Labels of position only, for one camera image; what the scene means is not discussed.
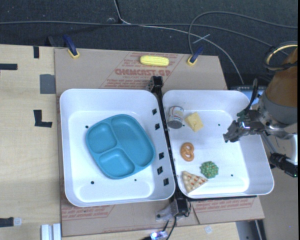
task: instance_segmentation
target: toy can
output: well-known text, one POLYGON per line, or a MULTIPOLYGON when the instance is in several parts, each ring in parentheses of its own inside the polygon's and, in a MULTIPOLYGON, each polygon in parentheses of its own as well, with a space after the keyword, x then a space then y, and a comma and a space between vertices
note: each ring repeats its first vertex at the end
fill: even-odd
POLYGON ((167 125, 173 129, 179 129, 183 125, 184 109, 180 106, 172 106, 169 108, 167 125))

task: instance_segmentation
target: blue plate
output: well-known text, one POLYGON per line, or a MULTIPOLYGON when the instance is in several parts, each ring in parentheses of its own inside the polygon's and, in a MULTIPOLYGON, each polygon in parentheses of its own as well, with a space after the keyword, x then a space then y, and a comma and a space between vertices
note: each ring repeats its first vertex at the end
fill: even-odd
POLYGON ((148 167, 155 159, 155 146, 136 119, 127 114, 108 117, 89 128, 86 145, 101 171, 122 179, 148 167))

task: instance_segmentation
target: pizza slice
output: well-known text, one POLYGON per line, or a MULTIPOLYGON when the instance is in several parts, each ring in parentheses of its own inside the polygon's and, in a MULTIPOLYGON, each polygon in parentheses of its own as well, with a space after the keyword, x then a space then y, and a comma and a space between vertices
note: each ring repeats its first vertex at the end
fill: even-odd
POLYGON ((203 184, 205 184, 208 181, 204 177, 197 176, 185 170, 182 172, 182 180, 183 180, 184 187, 188 193, 196 190, 197 188, 201 187, 203 184))

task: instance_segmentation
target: toy donut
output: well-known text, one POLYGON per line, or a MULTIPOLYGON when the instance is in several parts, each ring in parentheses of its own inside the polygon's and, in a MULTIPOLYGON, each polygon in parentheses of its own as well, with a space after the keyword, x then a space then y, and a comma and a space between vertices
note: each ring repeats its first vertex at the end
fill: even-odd
POLYGON ((184 160, 191 162, 195 158, 194 150, 194 145, 190 142, 186 142, 182 144, 180 154, 184 160))

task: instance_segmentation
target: cardboard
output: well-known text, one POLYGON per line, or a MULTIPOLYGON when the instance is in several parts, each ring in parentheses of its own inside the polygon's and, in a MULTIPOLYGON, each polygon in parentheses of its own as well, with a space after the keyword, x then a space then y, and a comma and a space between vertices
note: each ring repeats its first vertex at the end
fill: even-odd
MULTIPOLYGON (((108 232, 162 229, 166 221, 156 221, 156 212, 169 200, 94 206, 73 206, 64 194, 60 95, 77 89, 148 89, 151 76, 162 76, 162 92, 168 90, 227 90, 217 56, 199 56, 194 66, 187 65, 188 54, 78 49, 73 59, 66 48, 54 49, 57 129, 61 191, 62 235, 79 236, 108 232), (169 58, 167 67, 142 65, 142 55, 169 58)), ((189 217, 177 221, 177 227, 263 219, 259 197, 194 201, 189 217)))

